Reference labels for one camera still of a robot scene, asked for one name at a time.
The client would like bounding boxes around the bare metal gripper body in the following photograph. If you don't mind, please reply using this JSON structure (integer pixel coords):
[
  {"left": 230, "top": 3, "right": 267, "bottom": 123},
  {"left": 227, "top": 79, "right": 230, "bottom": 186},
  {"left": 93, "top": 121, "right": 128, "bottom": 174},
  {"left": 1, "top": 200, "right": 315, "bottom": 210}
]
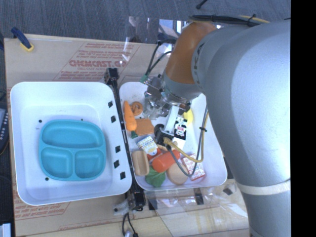
[{"left": 144, "top": 76, "right": 192, "bottom": 119}]

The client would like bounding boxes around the brown pretzel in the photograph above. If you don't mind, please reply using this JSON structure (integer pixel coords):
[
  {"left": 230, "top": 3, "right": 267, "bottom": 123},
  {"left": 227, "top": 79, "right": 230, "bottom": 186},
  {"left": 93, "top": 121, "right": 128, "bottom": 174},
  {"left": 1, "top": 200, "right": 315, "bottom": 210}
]
[{"left": 130, "top": 101, "right": 144, "bottom": 117}]

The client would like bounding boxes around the orange bread slice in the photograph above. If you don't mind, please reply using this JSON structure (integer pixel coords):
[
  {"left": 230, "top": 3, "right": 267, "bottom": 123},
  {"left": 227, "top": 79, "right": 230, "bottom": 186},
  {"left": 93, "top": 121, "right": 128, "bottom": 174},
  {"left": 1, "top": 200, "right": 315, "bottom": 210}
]
[{"left": 134, "top": 118, "right": 155, "bottom": 137}]

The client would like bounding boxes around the orange carrot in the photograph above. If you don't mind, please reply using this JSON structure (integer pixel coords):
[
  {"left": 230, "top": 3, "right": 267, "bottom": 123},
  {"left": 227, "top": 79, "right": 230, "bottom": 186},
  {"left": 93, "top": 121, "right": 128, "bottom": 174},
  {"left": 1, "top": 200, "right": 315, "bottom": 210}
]
[{"left": 122, "top": 100, "right": 138, "bottom": 139}]

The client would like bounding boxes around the cow print milk carton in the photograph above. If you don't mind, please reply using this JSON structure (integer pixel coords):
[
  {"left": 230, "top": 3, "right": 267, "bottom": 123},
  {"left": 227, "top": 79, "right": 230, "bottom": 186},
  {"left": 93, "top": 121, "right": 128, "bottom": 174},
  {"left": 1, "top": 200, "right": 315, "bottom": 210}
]
[{"left": 172, "top": 117, "right": 188, "bottom": 151}]

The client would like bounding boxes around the thin black rod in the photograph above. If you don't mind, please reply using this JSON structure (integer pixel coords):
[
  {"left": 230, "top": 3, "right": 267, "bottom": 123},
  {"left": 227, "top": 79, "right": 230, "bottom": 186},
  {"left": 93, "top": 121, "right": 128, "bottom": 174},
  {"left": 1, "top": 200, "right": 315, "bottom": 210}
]
[{"left": 110, "top": 79, "right": 140, "bottom": 195}]

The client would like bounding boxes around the yellow and white carton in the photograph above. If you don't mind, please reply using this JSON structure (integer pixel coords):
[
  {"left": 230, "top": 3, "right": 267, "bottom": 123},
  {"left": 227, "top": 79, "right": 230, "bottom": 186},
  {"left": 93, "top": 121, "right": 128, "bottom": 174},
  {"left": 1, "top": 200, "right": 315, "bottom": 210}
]
[{"left": 136, "top": 135, "right": 159, "bottom": 157}]

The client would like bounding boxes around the tan bread slice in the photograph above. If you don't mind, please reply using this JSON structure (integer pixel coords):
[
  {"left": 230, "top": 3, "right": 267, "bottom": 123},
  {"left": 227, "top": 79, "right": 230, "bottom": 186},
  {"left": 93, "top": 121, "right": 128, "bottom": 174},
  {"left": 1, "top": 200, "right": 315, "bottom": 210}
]
[{"left": 131, "top": 150, "right": 151, "bottom": 177}]

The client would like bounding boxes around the tan bread roll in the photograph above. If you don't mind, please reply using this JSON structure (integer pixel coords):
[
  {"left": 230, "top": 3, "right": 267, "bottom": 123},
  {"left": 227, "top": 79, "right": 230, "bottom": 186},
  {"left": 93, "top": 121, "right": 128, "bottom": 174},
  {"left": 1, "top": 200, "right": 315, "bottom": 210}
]
[{"left": 165, "top": 162, "right": 190, "bottom": 186}]

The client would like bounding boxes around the green broccoli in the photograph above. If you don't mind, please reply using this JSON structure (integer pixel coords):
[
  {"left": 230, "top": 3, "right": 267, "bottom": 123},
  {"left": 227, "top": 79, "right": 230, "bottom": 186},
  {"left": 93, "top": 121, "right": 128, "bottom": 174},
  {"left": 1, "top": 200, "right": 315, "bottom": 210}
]
[{"left": 145, "top": 166, "right": 166, "bottom": 188}]

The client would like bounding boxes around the red and white packet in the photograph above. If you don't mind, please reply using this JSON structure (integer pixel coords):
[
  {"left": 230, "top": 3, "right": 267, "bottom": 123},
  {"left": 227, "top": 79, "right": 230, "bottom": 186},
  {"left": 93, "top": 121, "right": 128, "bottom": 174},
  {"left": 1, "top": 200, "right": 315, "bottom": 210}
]
[{"left": 181, "top": 153, "right": 206, "bottom": 182}]

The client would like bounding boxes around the white plastic tray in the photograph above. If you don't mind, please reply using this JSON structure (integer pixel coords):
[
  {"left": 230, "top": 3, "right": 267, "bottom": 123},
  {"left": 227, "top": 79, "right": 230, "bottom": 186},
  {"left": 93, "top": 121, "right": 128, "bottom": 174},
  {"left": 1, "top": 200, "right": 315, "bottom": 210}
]
[
  {"left": 118, "top": 81, "right": 228, "bottom": 192},
  {"left": 9, "top": 81, "right": 133, "bottom": 206}
]

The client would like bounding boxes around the blue divided plate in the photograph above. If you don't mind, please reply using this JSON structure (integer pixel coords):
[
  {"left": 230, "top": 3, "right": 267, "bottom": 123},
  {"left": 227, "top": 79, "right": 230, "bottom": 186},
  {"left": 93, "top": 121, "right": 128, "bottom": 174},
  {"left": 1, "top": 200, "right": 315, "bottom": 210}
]
[{"left": 38, "top": 119, "right": 107, "bottom": 182}]

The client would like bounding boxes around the brown cardboard board red print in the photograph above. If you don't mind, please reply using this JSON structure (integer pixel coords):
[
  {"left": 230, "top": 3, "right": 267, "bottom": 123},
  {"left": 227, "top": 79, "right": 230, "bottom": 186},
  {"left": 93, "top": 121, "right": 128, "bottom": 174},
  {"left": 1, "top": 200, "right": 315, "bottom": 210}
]
[{"left": 3, "top": 33, "right": 249, "bottom": 237}]

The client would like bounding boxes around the black cylinder on white bracket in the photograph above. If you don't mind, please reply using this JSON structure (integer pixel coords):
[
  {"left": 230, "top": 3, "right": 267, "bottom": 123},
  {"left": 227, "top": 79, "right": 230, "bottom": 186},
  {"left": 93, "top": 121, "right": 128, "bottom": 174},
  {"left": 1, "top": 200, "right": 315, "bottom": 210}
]
[{"left": 153, "top": 105, "right": 183, "bottom": 146}]

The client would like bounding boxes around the black block with wires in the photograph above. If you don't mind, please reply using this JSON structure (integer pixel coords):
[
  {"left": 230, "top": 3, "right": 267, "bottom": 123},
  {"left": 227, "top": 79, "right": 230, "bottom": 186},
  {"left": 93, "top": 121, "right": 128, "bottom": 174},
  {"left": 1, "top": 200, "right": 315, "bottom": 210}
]
[
  {"left": 103, "top": 67, "right": 120, "bottom": 84},
  {"left": 125, "top": 190, "right": 148, "bottom": 211}
]

